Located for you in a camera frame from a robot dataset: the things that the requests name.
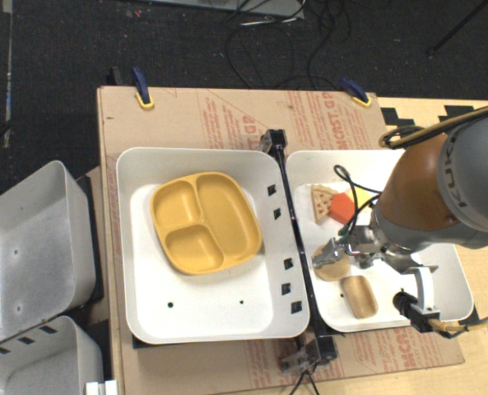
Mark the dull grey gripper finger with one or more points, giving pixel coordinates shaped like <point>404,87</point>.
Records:
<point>363,261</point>
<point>326,255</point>

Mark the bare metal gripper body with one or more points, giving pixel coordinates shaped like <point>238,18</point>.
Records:
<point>366,240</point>

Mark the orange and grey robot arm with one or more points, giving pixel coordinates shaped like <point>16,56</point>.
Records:
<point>437,187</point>

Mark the round tan biscuit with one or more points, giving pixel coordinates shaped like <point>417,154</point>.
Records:
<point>333,270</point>

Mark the tan bread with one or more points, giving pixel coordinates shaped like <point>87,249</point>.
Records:
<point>361,296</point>

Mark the thin black rod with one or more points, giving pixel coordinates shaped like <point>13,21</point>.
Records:
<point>298,229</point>

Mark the orange cube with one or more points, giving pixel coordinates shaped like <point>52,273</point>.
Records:
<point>342,209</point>

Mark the yellow cube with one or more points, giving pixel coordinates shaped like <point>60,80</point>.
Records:
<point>362,199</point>

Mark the tan pizza slice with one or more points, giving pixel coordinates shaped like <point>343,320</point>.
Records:
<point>320,202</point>

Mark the white plastic tray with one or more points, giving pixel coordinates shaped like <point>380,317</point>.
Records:
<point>46,364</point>
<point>29,253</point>
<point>210,303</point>
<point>445,286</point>

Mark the yellow divided plate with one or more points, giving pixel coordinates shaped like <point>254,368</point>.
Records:
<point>206,224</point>

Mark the brown cardboard board red print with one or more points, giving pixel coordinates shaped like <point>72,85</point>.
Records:
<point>210,113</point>

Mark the black cylinder on white bracket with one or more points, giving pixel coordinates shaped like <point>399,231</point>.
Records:
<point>424,292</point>

